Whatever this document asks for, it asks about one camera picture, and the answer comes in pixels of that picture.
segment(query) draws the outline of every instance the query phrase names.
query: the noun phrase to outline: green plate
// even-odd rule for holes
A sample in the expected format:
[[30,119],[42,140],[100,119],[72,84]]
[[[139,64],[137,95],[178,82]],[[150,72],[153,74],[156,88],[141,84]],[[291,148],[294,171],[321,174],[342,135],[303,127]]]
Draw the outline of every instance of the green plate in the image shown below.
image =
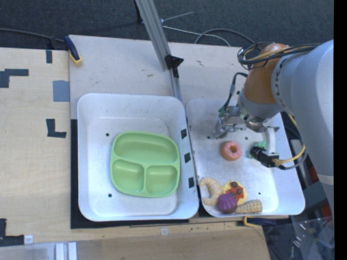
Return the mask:
[[176,143],[168,136],[127,131],[116,136],[111,150],[111,180],[122,193],[165,197],[179,182],[181,163]]

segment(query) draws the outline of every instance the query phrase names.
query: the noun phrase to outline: silver metal bar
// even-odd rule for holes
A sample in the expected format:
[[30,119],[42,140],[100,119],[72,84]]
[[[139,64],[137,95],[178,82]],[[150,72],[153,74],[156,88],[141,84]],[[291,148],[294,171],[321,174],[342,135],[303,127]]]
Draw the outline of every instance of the silver metal bar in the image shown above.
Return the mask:
[[[146,26],[148,35],[152,41],[160,65],[162,66],[163,70],[169,69],[166,64],[165,57],[171,55],[171,51],[153,0],[135,0],[135,2]],[[179,80],[178,78],[174,77],[172,69],[170,69],[170,74],[173,95],[182,100]]]

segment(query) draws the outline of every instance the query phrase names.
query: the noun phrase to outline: toy food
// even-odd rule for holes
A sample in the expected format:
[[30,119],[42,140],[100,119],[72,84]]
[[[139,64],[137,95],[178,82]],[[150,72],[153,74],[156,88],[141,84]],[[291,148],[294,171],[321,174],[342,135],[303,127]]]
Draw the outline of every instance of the toy food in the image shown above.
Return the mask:
[[235,212],[237,208],[237,201],[235,197],[230,193],[221,194],[218,198],[218,209],[225,214],[231,214]]
[[260,213],[262,211],[262,203],[258,199],[250,200],[240,206],[237,206],[235,213]]
[[224,193],[232,194],[236,201],[237,205],[241,205],[245,203],[247,199],[247,192],[245,188],[241,185],[241,183],[231,180],[224,184],[223,186]]
[[241,157],[242,149],[236,141],[225,141],[221,147],[221,154],[226,160],[235,161]]
[[200,180],[200,187],[207,186],[210,197],[202,198],[205,205],[214,206],[218,203],[218,197],[224,193],[223,187],[214,178],[204,177]]

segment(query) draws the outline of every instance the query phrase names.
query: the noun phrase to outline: black bracket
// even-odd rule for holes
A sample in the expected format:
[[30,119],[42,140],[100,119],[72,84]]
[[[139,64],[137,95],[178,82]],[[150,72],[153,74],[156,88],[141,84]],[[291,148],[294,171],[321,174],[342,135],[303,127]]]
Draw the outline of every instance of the black bracket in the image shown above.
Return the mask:
[[168,69],[172,69],[173,76],[176,78],[179,78],[178,76],[178,70],[177,67],[183,62],[184,60],[182,58],[174,57],[172,55],[167,55],[165,57],[165,62],[168,67]]
[[6,236],[6,219],[0,219],[0,246],[23,245],[24,235]]

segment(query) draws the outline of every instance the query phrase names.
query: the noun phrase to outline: white cable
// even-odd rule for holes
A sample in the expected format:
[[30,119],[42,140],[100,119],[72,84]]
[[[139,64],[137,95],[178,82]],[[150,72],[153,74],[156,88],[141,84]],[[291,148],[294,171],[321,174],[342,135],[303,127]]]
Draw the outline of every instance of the white cable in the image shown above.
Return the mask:
[[[201,34],[197,33],[197,32],[191,32],[191,31],[185,31],[185,30],[182,30],[182,29],[177,29],[177,28],[173,28],[173,27],[168,27],[168,26],[163,26],[163,28],[166,28],[166,29],[171,29],[171,30],[175,30],[175,31],[180,31],[180,32],[183,32],[183,33],[188,33],[188,34],[193,34],[193,35],[198,35],[198,36],[201,36]],[[230,44],[222,37],[218,37],[218,36],[215,36],[215,35],[209,35],[209,34],[204,34],[204,36],[210,36],[210,37],[216,37],[216,38],[219,38],[221,39],[222,41],[224,41],[228,47],[230,47]]]

